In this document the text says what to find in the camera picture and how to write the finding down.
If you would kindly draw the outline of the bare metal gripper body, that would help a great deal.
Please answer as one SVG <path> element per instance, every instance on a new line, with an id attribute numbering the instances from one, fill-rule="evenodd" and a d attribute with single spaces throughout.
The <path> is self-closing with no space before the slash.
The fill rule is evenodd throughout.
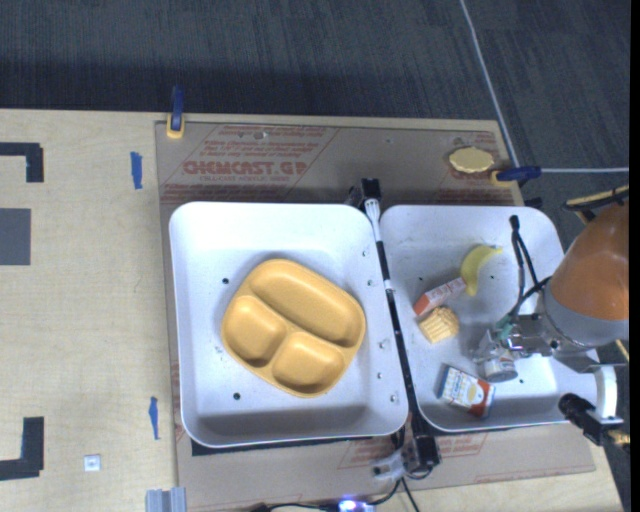
<path id="1" fill-rule="evenodd" d="M 601 367 L 593 346 L 570 337 L 547 314 L 520 315 L 510 327 L 506 337 L 521 336 L 528 349 L 527 357 L 534 354 L 552 357 L 577 373 L 595 373 Z"/>

